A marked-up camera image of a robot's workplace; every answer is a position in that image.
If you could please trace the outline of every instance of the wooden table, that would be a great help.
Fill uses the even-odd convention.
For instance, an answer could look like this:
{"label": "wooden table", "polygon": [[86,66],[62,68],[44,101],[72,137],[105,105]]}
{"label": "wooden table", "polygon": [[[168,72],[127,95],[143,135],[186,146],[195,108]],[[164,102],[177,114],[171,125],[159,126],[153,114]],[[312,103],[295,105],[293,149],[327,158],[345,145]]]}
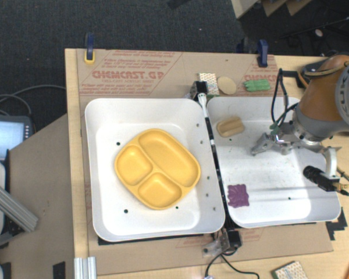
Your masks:
{"label": "wooden table", "polygon": [[[234,55],[242,59],[245,55]],[[278,67],[283,70],[298,70],[305,64],[313,63],[322,58],[275,56]],[[67,85],[67,112],[69,119],[70,141],[70,168],[72,181],[72,206],[73,206],[73,231],[74,231],[74,256],[87,258],[88,238],[86,220],[86,200],[84,194],[83,155],[80,138],[80,108],[79,108],[79,84],[77,75],[77,56],[75,49],[65,50],[66,61],[66,85]],[[290,96],[300,98],[303,90],[297,88],[294,79],[285,79],[286,90]],[[338,165],[349,174],[349,137],[335,136],[331,141],[325,141],[325,145],[341,146],[337,153]],[[260,278],[272,278],[271,271],[292,261],[300,261],[308,278],[346,278],[349,272],[349,197],[339,196],[344,209],[348,227],[344,231],[336,231],[336,240],[333,241],[334,251],[317,255],[301,255],[290,257],[278,257],[264,260],[252,260],[233,263],[236,268],[246,271],[254,271]],[[124,273],[99,278],[120,279],[203,279],[206,266],[182,267],[176,269],[153,270],[138,273]],[[235,274],[225,263],[212,265],[210,274],[217,279],[254,278],[251,275]]]}

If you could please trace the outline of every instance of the black floor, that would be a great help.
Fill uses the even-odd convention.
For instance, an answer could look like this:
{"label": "black floor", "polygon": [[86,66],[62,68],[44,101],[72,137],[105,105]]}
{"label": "black floor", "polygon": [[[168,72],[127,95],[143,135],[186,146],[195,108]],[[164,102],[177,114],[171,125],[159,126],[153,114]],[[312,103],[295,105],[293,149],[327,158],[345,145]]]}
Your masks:
{"label": "black floor", "polygon": [[[313,0],[295,16],[282,6],[271,17],[256,4],[237,20],[230,0],[0,0],[0,94],[43,84],[65,85],[65,48],[95,47],[157,51],[233,53],[244,38],[246,52],[267,40],[275,55],[349,52],[349,20],[324,30],[280,40],[349,16],[349,0]],[[19,95],[33,112],[37,129],[66,113],[64,90],[44,88]],[[0,104],[10,115],[26,115],[15,99]]]}

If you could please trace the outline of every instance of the white tray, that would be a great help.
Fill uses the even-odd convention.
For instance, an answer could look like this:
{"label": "white tray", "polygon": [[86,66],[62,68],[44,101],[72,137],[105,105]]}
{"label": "white tray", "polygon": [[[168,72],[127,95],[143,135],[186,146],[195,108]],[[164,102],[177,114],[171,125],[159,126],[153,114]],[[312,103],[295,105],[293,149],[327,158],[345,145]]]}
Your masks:
{"label": "white tray", "polygon": [[[118,242],[214,233],[223,226],[225,211],[199,104],[188,99],[101,98],[91,101],[85,114],[93,225],[102,239]],[[166,210],[142,204],[120,182],[113,167],[121,148],[151,128],[174,136],[201,166],[195,188]]]}
{"label": "white tray", "polygon": [[[325,170],[323,155],[304,148],[286,156],[277,148],[251,155],[262,133],[269,132],[271,102],[272,98],[265,97],[217,97],[208,103],[225,195],[227,186],[236,184],[245,184],[249,195],[249,206],[228,205],[231,218],[247,228],[336,219],[340,214],[336,192],[325,192],[302,175],[307,165]],[[291,105],[296,102],[290,98]],[[277,98],[275,116],[278,118],[283,111],[283,99]],[[217,123],[231,116],[240,117],[245,130],[223,138]]]}

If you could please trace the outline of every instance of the monitor screen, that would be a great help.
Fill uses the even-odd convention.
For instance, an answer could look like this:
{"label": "monitor screen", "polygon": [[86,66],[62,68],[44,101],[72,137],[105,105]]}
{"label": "monitor screen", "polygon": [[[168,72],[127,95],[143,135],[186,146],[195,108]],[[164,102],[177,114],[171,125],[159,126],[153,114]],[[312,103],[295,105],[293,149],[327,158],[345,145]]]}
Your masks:
{"label": "monitor screen", "polygon": [[23,142],[24,123],[0,121],[0,160],[4,160],[6,150],[11,150]]}

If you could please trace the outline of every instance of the yellow plate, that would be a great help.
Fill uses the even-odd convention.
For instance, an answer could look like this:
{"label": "yellow plate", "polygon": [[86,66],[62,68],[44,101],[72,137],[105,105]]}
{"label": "yellow plate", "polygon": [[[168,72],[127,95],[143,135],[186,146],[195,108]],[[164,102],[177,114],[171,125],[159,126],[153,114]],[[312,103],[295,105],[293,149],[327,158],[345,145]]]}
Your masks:
{"label": "yellow plate", "polygon": [[163,210],[179,202],[200,178],[196,158],[160,129],[134,137],[115,158],[115,172],[142,203]]}

